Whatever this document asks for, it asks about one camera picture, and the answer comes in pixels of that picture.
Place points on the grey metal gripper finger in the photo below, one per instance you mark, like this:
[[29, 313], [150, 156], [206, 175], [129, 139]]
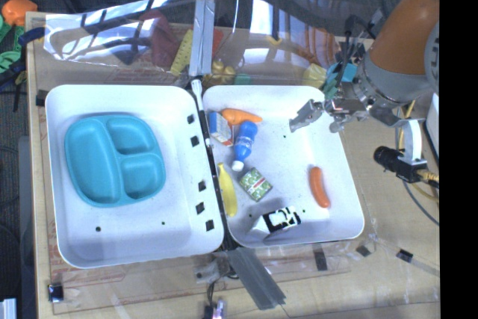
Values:
[[337, 123], [307, 114]]

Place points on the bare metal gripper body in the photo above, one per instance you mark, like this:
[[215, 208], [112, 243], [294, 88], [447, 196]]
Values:
[[351, 104]]

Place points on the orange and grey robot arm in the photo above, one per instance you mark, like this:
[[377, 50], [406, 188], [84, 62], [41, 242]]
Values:
[[403, 37]]

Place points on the yellow cube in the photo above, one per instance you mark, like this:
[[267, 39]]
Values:
[[314, 75]]

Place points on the white plastic tray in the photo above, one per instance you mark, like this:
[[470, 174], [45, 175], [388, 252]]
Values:
[[291, 160], [130, 235]]

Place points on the orange sausage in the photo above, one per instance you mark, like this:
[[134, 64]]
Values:
[[318, 186]]

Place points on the orange carrot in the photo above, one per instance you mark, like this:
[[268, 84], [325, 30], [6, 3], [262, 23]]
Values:
[[239, 116]]

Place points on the blue bottle with white cap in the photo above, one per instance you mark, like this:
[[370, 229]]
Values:
[[244, 142]]

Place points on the green cube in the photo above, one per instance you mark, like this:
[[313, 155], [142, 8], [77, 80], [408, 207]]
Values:
[[242, 79]]

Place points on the green and white packet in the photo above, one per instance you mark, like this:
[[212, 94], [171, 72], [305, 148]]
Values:
[[255, 184]]

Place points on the white orange and blue carton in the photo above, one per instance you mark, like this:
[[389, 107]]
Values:
[[219, 129]]

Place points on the yellow rounded toy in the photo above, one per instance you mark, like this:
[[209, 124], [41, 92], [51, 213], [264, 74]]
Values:
[[223, 72]]

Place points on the yellow banana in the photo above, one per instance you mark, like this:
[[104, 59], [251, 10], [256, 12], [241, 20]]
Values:
[[228, 190]]

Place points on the white carton with black print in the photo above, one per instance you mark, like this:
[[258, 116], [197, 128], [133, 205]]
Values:
[[280, 222]]

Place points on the yellow corn cob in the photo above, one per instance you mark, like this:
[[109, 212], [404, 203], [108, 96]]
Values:
[[183, 52]]

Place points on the dark red toy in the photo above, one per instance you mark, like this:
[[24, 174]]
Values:
[[162, 41]]

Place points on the blue divided plate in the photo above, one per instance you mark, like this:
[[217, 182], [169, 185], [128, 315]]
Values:
[[108, 160]]

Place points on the black cylinder on white bracket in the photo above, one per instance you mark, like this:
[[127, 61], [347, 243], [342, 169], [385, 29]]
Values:
[[392, 158]]

